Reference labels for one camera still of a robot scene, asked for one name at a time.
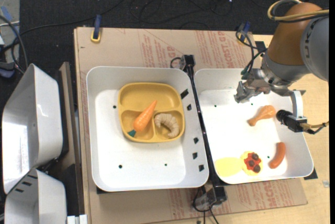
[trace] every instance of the cardboard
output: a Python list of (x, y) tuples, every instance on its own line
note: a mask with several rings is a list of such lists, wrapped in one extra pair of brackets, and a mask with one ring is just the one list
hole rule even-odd
[[(74, 31), (84, 205), (88, 222), (92, 224), (141, 224), (161, 221), (174, 223), (174, 220), (184, 219), (180, 223), (195, 223), (196, 220), (193, 218), (201, 219), (203, 215), (191, 206), (196, 189), (98, 193), (91, 173), (86, 74), (91, 68), (102, 65), (168, 68), (171, 60), (184, 54), (195, 56), (195, 70), (243, 68), (250, 61), (250, 48), (237, 42), (235, 32), (104, 28), (100, 43), (93, 43), (90, 41), (92, 31), (93, 28), (77, 28)], [(259, 38), (264, 38), (265, 44), (269, 45), (269, 36)], [(254, 67), (257, 68), (259, 65), (260, 59), (257, 59)], [(323, 175), (329, 179), (327, 172)], [(318, 189), (318, 193), (322, 194), (322, 201), (313, 201), (313, 206), (307, 207), (307, 198), (304, 193), (306, 184), (311, 185), (299, 178), (293, 178), (228, 185), (226, 187), (228, 200), (213, 207), (213, 213), (218, 219), (222, 219), (222, 223), (227, 223), (227, 217), (238, 212), (244, 213), (234, 215), (233, 218), (229, 217), (234, 219), (229, 223), (262, 223), (262, 221), (283, 223), (285, 220), (292, 220), (292, 216), (295, 216), (299, 223), (319, 222), (321, 219), (327, 223), (327, 219), (330, 218), (329, 209), (327, 209), (329, 189)], [(286, 217), (283, 217), (283, 211), (280, 213), (265, 210), (264, 214), (257, 217), (252, 213), (282, 207), (294, 209), (287, 209)], [(319, 213), (321, 208), (324, 208), (325, 214)]]

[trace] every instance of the toy carrot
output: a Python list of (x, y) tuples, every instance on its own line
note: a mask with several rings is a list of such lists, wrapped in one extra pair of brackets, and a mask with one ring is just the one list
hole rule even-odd
[(156, 104), (157, 104), (157, 100), (154, 100), (149, 105), (149, 107), (147, 107), (144, 111), (142, 111), (141, 114), (135, 119), (134, 123), (132, 124), (134, 129), (128, 132), (128, 134), (131, 137), (134, 137), (136, 132), (140, 132), (145, 129), (145, 127), (148, 125), (155, 111)]

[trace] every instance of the white container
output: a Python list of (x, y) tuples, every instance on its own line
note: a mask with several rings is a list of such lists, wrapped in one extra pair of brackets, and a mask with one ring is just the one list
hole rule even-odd
[(65, 188), (62, 182), (32, 169), (5, 201), (5, 224), (65, 224)]
[(7, 101), (2, 116), (5, 193), (33, 167), (61, 154), (63, 134), (56, 80), (31, 64)]
[[(254, 127), (247, 123), (265, 105), (274, 106), (276, 111), (292, 111), (291, 98), (270, 92), (253, 97), (250, 102), (237, 103), (234, 94), (241, 80), (241, 71), (203, 69), (194, 75), (213, 161), (239, 158), (244, 151), (256, 152), (263, 161), (263, 170), (257, 176), (248, 176), (240, 170), (220, 179), (229, 184), (240, 184), (308, 176), (314, 164), (302, 132), (292, 132), (275, 117), (260, 120)], [(269, 162), (275, 156), (277, 142), (286, 144), (285, 158), (276, 169), (270, 169)]]
[[(138, 143), (121, 129), (117, 101), (128, 83), (155, 82), (171, 85), (182, 99), (185, 132), (177, 140)], [(90, 125), (92, 176), (107, 192), (142, 189), (192, 188), (208, 180), (205, 145), (197, 116), (191, 81), (181, 70), (99, 66), (86, 77)]]

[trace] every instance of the yellow plate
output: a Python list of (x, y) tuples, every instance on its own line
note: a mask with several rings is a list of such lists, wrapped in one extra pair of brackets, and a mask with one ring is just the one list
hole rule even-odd
[[(133, 130), (133, 121), (154, 100), (157, 100), (157, 105), (151, 121), (143, 131), (136, 132), (134, 137), (130, 136), (128, 132)], [(123, 134), (135, 142), (169, 142), (181, 137), (185, 131), (185, 117), (180, 94), (168, 84), (126, 84), (119, 91), (118, 110)], [(176, 137), (168, 137), (170, 130), (165, 125), (161, 125), (160, 128), (155, 126), (153, 119), (160, 113), (171, 114), (176, 118), (180, 129)]]

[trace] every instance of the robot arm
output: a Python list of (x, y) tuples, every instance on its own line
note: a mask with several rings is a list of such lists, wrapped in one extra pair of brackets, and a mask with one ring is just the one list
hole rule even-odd
[[(272, 15), (279, 5), (287, 2), (295, 5), (284, 17)], [(264, 53), (261, 68), (252, 69), (243, 77), (245, 81), (239, 82), (234, 98), (237, 103), (245, 103), (253, 96), (270, 91), (291, 96), (294, 113), (280, 113), (277, 118), (280, 117), (278, 120), (281, 122), (284, 116), (301, 119), (294, 103), (298, 93), (288, 87), (308, 73), (329, 82), (329, 10), (298, 0), (282, 0), (269, 8), (268, 17), (280, 23)], [(300, 124), (299, 128), (292, 127), (292, 130), (301, 131)]]

